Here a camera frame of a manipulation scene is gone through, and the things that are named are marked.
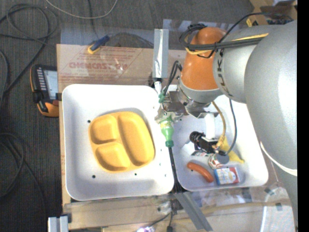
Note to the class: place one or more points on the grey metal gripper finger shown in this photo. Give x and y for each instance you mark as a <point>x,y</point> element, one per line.
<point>177,117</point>
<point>161,116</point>

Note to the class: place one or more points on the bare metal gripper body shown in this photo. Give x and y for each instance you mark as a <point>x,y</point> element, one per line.
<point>177,103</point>

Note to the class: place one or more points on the green clear plastic bottle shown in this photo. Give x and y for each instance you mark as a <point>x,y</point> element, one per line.
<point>168,133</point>

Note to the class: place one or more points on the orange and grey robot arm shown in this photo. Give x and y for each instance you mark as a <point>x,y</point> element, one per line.
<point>270,86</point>

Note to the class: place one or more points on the yellow divided plate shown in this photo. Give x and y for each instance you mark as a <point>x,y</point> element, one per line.
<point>135,139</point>

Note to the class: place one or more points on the white red green packet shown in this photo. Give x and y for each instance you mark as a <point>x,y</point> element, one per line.
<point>200,154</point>

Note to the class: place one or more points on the brown cardboard board red print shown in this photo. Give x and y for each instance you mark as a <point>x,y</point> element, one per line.
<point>135,69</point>

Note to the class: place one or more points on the red and white small can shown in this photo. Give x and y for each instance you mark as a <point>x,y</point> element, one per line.
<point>214,163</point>

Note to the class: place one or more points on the orange sausage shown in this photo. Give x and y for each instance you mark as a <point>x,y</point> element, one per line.
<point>201,171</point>

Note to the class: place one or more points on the yellow banana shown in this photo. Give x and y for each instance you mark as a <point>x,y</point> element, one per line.
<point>235,156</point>

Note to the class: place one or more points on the blue white red carton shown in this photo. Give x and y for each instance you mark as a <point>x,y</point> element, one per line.
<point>227,176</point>

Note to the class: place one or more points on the white plastic tray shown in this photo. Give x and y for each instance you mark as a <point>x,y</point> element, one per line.
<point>79,141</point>
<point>251,173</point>

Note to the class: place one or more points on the black cylinder on white bracket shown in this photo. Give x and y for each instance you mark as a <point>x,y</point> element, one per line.
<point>204,142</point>

